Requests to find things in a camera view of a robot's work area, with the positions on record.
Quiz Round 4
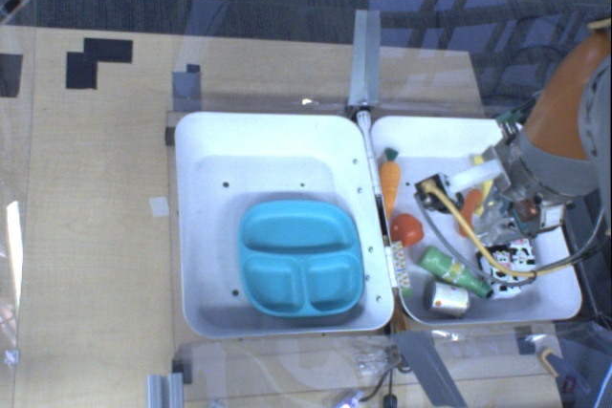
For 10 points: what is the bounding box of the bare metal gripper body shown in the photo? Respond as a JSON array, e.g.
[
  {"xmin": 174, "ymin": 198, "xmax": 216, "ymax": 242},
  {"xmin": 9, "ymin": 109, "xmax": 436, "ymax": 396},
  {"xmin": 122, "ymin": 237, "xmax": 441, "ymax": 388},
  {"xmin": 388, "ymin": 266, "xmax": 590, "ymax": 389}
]
[{"xmin": 481, "ymin": 122, "xmax": 574, "ymax": 239}]

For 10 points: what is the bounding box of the orange sausage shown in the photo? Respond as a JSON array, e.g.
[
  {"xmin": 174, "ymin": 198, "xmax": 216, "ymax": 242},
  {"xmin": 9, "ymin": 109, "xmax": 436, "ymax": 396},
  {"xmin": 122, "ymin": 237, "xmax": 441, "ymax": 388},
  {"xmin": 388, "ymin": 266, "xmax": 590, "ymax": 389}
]
[{"xmin": 457, "ymin": 188, "xmax": 485, "ymax": 239}]

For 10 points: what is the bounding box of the black and white cow carton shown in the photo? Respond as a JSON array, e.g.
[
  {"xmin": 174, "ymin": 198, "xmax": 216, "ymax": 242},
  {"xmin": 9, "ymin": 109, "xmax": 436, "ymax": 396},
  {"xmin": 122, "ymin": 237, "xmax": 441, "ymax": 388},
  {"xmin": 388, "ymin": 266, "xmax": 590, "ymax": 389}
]
[{"xmin": 474, "ymin": 237, "xmax": 536, "ymax": 300}]

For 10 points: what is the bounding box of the green bottle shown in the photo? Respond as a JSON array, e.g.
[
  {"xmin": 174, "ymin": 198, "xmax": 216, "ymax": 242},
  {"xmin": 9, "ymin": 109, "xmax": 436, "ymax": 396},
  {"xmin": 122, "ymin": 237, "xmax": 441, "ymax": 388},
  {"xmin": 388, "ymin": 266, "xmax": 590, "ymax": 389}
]
[{"xmin": 419, "ymin": 245, "xmax": 494, "ymax": 300}]

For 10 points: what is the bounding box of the white and orange can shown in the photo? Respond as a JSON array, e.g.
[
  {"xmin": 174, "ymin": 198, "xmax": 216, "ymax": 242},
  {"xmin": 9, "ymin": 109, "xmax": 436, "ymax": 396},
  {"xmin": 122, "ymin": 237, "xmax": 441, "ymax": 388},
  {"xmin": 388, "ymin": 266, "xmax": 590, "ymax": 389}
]
[{"xmin": 422, "ymin": 280, "xmax": 471, "ymax": 318}]

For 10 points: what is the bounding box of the red tomato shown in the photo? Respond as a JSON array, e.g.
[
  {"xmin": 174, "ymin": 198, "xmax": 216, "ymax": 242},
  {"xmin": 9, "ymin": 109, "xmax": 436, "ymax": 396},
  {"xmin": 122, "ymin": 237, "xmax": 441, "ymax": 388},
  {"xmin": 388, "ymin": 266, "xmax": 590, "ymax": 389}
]
[{"xmin": 389, "ymin": 212, "xmax": 425, "ymax": 248}]

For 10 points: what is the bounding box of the white and yellow carton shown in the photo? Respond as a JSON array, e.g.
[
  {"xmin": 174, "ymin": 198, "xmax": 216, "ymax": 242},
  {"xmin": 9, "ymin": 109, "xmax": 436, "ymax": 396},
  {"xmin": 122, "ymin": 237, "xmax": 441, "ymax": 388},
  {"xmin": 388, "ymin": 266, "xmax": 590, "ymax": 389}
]
[{"xmin": 389, "ymin": 240, "xmax": 415, "ymax": 300}]

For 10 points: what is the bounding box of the white plastic tray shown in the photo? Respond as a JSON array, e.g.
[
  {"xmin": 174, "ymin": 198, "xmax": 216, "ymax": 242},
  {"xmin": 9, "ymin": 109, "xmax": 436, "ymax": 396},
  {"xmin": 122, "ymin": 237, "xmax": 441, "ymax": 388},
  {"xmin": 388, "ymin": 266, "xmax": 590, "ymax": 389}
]
[
  {"xmin": 173, "ymin": 111, "xmax": 396, "ymax": 340},
  {"xmin": 370, "ymin": 115, "xmax": 583, "ymax": 328}
]

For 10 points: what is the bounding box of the orange carrot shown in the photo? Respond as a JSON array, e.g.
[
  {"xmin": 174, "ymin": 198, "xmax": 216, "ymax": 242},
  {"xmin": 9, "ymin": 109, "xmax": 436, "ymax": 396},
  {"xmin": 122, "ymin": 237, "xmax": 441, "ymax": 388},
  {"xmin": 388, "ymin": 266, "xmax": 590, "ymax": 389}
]
[{"xmin": 378, "ymin": 147, "xmax": 403, "ymax": 222}]

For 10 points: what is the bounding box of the blue divided plate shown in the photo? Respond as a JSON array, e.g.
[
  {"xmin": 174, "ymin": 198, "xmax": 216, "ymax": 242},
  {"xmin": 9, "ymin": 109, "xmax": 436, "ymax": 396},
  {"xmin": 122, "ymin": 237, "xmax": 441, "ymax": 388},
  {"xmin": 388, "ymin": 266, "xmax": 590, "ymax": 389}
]
[{"xmin": 237, "ymin": 199, "xmax": 366, "ymax": 318}]

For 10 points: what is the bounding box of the pale wood board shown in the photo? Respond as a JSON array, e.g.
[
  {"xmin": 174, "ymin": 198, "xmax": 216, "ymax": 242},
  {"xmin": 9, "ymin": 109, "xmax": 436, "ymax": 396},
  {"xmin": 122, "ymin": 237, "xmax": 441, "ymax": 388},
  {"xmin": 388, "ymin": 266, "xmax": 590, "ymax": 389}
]
[{"xmin": 0, "ymin": 24, "xmax": 566, "ymax": 408}]

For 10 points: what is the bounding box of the black cylinder on white bracket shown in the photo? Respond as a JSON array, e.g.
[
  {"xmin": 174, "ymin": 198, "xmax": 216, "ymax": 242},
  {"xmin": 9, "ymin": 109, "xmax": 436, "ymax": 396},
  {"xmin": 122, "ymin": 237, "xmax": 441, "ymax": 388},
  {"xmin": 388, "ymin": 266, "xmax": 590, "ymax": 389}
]
[{"xmin": 413, "ymin": 158, "xmax": 503, "ymax": 212}]

